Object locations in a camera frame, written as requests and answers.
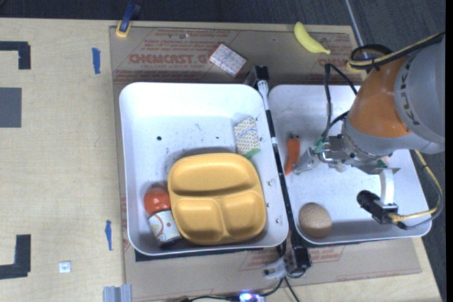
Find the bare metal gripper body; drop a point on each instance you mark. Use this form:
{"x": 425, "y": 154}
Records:
{"x": 339, "y": 150}

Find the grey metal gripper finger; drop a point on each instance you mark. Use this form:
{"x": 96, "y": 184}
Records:
{"x": 313, "y": 152}
{"x": 302, "y": 164}

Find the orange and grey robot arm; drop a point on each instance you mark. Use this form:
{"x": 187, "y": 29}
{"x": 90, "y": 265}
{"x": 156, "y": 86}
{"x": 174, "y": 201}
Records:
{"x": 382, "y": 106}

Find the orange carrot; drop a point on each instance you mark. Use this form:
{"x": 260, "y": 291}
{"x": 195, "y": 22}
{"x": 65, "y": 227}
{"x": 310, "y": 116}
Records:
{"x": 293, "y": 152}

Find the thin black and white rod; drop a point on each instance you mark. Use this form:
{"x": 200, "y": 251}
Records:
{"x": 274, "y": 138}

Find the white plastic tray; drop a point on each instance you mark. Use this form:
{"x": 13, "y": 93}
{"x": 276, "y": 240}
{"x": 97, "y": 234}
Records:
{"x": 339, "y": 194}
{"x": 184, "y": 116}

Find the brown bread roll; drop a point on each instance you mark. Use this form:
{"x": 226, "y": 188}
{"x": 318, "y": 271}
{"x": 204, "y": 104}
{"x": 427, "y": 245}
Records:
{"x": 315, "y": 220}

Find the white packet with orange print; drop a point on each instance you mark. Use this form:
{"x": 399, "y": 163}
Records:
{"x": 247, "y": 136}

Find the orange divided plate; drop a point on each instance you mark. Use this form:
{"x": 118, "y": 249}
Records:
{"x": 216, "y": 198}

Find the yellow banana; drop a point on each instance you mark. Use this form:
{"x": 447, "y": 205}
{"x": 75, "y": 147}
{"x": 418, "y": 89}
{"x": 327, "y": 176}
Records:
{"x": 309, "y": 40}

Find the white carton with orange print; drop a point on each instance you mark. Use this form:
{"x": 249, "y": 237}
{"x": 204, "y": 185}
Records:
{"x": 227, "y": 59}

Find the orange-capped small bottle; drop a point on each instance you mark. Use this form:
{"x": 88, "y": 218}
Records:
{"x": 161, "y": 212}

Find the brown cardboard board red print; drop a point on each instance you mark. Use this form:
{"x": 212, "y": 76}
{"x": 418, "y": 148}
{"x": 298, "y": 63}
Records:
{"x": 198, "y": 276}

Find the black cylinder on white bracket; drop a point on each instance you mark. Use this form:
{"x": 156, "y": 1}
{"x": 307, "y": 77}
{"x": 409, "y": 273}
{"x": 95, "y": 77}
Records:
{"x": 375, "y": 205}

